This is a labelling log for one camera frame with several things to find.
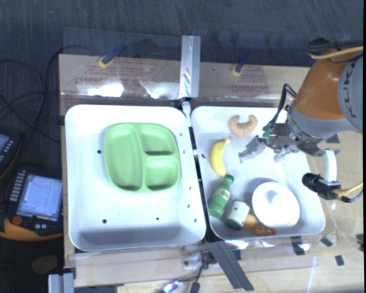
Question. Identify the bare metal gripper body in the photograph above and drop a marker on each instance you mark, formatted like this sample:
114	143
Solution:
282	137

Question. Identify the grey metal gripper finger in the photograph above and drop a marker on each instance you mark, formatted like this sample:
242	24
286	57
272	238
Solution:
283	156
252	147

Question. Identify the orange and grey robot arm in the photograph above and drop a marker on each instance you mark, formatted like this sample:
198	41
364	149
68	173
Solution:
320	96

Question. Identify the tan toy croissant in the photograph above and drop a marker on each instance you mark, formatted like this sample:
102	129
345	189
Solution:
242	128

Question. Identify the white plastic tray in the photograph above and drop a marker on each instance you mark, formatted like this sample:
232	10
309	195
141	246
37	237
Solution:
125	218
262	169

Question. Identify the yellow banana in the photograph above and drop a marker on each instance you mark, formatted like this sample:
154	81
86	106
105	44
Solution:
218	159

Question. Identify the white bowl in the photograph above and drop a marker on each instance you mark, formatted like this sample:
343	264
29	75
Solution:
276	204

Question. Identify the green plastic bottle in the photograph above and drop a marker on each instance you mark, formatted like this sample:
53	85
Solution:
221	195

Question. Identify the white can with red dots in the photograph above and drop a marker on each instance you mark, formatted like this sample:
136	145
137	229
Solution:
238	214

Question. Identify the brown toy pretzel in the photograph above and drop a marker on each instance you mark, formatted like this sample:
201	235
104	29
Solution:
263	230

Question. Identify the brown cardboard board red print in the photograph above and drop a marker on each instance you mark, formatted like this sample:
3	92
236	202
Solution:
219	75

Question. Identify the green divided plate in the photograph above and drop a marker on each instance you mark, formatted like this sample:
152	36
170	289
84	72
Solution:
125	157

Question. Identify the black cylinder on white bracket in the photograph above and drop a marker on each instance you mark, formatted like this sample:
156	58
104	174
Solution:
318	183

